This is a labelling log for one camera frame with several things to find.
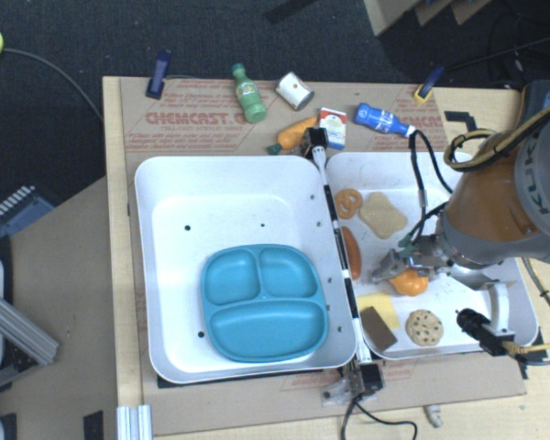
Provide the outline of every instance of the toy cookie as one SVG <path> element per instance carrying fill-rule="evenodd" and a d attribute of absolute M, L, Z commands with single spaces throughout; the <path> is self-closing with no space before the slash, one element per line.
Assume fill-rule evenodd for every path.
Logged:
<path fill-rule="evenodd" d="M 431 311 L 416 310 L 407 318 L 405 332 L 417 346 L 430 347 L 440 342 L 444 327 L 442 321 Z"/>

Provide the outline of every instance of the black carpet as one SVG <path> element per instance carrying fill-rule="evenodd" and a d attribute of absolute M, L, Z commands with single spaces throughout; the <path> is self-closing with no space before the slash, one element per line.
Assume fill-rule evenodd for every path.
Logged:
<path fill-rule="evenodd" d="M 494 0 L 460 26 L 449 9 L 425 27 L 409 12 L 380 37 L 363 0 L 0 0 L 10 49 L 67 72 L 102 110 L 102 77 L 171 74 L 305 81 L 421 83 L 437 63 L 497 53 L 550 35 L 550 0 Z M 441 86 L 521 88 L 550 79 L 550 42 L 445 74 Z M 0 57 L 0 201 L 23 184 L 66 200 L 105 175 L 102 125 L 44 64 Z"/>

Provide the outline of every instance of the blue plate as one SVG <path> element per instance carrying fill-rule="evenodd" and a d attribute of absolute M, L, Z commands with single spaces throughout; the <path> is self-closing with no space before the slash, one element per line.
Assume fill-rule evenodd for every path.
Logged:
<path fill-rule="evenodd" d="M 202 304 L 212 343 L 236 361 L 305 356 L 328 332 L 320 280 L 295 247 L 252 245 L 215 253 L 203 268 Z"/>

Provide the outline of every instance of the sausage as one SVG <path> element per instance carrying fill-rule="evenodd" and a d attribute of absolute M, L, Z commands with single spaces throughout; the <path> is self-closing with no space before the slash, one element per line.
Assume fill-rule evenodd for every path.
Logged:
<path fill-rule="evenodd" d="M 357 239 L 352 232 L 346 227 L 342 226 L 342 238 L 345 241 L 346 253 L 348 254 L 348 267 L 350 268 L 350 275 L 353 280 L 360 277 L 362 270 L 362 259 L 360 257 L 360 249 L 358 248 Z"/>

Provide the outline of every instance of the metal bracket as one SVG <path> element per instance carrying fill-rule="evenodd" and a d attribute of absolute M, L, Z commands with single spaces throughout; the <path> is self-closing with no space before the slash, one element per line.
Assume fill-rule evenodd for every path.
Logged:
<path fill-rule="evenodd" d="M 495 336 L 513 334 L 509 330 L 510 296 L 505 282 L 493 282 L 489 286 L 491 323 L 487 327 Z"/>
<path fill-rule="evenodd" d="M 378 365 L 359 365 L 356 357 L 342 368 L 341 375 L 338 381 L 320 390 L 323 406 L 345 405 L 356 398 L 368 399 L 385 384 Z"/>
<path fill-rule="evenodd" d="M 24 352 L 41 366 L 53 363 L 59 343 L 2 298 L 0 298 L 0 334 L 13 345 L 19 356 L 19 352 Z M 27 360 L 24 367 L 13 364 L 11 367 L 1 369 L 0 387 L 33 367 L 32 361 Z"/>
<path fill-rule="evenodd" d="M 116 408 L 117 440 L 152 440 L 153 422 L 150 405 L 137 408 L 119 406 Z"/>

